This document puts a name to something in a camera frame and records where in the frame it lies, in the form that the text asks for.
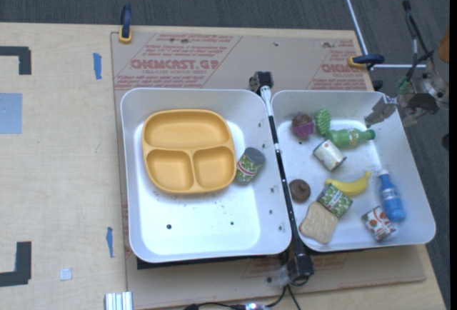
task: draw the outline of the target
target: blue bottle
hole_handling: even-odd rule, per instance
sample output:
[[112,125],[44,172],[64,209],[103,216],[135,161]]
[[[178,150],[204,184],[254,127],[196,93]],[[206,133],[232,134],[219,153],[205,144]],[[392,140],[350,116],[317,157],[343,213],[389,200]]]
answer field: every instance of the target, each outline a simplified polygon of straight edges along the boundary
[[384,212],[392,222],[403,221],[406,218],[406,213],[398,189],[390,180],[388,170],[380,170],[378,177],[381,180],[379,194]]

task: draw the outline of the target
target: black corner marker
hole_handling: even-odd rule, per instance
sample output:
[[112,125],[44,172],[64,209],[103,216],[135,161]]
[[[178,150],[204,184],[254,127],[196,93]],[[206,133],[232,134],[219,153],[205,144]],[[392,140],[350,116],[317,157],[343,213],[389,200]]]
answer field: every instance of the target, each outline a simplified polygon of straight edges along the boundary
[[30,49],[25,46],[0,46],[0,56],[19,58],[19,75],[31,75]]
[[13,272],[0,273],[0,287],[28,284],[31,279],[31,241],[16,243],[16,265]]

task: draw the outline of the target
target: white tray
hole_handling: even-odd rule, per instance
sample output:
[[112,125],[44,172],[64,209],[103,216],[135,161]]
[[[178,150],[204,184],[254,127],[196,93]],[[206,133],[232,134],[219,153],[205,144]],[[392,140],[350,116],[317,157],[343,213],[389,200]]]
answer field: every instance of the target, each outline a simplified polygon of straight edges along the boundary
[[[247,186],[175,195],[155,187],[144,166],[141,130],[166,109],[210,109],[227,121],[236,158],[246,147],[266,162]],[[129,238],[135,255],[151,262],[277,254],[291,241],[268,114],[247,90],[132,89],[121,100],[129,203]]]
[[[371,108],[382,96],[376,91],[279,91],[271,99],[286,178],[288,182],[303,179],[311,187],[311,196],[306,202],[297,204],[293,201],[297,225],[304,219],[308,205],[317,199],[327,178],[353,181],[365,171],[371,172],[367,190],[352,197],[353,204],[339,219],[330,242],[321,244],[300,234],[304,244],[313,250],[424,244],[435,236],[435,221],[397,111],[371,127],[376,132],[374,140],[340,148],[347,159],[332,172],[313,155],[313,150],[324,140],[322,136],[315,133],[300,142],[292,133],[291,120],[295,115],[313,116],[323,107],[330,111],[332,129],[365,130],[364,117],[371,113]],[[391,180],[402,195],[407,218],[395,223],[396,231],[378,243],[361,216],[380,203],[376,173],[381,167],[390,171]]]

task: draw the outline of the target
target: slice of bread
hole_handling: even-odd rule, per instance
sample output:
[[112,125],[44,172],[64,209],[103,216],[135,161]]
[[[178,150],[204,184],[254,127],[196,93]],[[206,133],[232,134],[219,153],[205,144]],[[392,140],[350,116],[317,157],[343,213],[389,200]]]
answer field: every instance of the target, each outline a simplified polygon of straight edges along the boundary
[[338,223],[338,217],[318,202],[312,202],[298,229],[309,238],[327,244]]

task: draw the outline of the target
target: blue clamp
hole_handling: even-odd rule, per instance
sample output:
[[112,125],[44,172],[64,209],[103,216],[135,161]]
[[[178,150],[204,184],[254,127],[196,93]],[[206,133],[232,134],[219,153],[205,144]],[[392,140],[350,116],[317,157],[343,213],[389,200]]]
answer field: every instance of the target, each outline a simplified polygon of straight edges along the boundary
[[131,5],[126,4],[122,9],[121,14],[121,28],[119,29],[119,41],[123,44],[129,44],[131,42]]
[[382,64],[383,62],[384,62],[384,56],[381,56],[381,55],[368,54],[368,55],[362,55],[362,56],[357,56],[357,57],[355,57],[354,55],[351,55],[348,57],[348,65],[350,67],[355,67],[358,69],[362,69],[366,64],[368,64],[366,69],[369,70],[374,65]]

